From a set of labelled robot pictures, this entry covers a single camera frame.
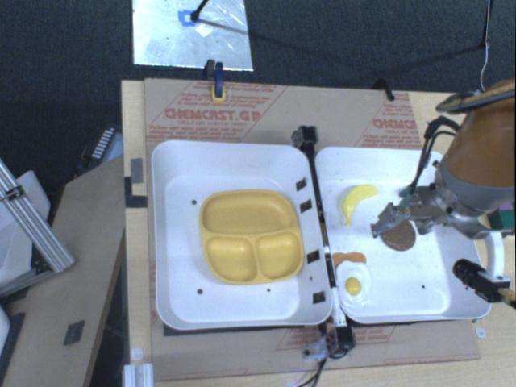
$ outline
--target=yellow plate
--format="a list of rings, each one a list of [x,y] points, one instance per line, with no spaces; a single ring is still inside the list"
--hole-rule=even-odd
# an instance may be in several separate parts
[[[229,284],[286,280],[303,265],[298,216],[277,192],[215,193],[203,202],[199,224],[208,266]]]

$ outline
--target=hole in tray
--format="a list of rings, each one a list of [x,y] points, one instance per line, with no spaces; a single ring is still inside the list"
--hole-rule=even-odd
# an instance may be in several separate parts
[[[306,186],[306,178],[302,178],[298,183],[296,183],[296,190],[299,192]]]
[[[320,260],[321,254],[319,254],[319,250],[315,250],[309,254],[306,254],[306,263],[311,264],[314,261]]]
[[[320,293],[313,293],[312,304],[319,304],[320,302],[326,301],[326,297],[324,296],[324,291]]]
[[[303,202],[301,205],[299,205],[299,209],[301,210],[301,213],[305,212],[306,210],[312,209],[312,201],[309,199],[306,202]]]

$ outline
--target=silver sheet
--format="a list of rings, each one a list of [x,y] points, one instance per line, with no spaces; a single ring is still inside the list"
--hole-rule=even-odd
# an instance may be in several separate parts
[[[202,0],[133,0],[133,48],[137,65],[252,71],[243,0],[210,0],[197,23],[189,13]]]

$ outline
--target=black carpet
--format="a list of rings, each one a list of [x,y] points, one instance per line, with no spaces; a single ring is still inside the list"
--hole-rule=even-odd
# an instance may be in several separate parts
[[[132,64],[131,0],[0,0],[0,158],[51,194],[120,122],[120,81],[198,79]],[[487,0],[245,0],[253,73],[227,80],[460,92],[479,86]],[[487,85],[514,78],[516,0],[494,0]]]

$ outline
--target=yellow banana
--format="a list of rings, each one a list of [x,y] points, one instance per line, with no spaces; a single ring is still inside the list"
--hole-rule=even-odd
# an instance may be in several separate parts
[[[373,197],[376,194],[378,194],[378,189],[368,184],[355,186],[355,188],[349,191],[342,201],[342,211],[346,215],[346,225],[352,224],[353,212],[355,212],[358,202],[365,198]]]

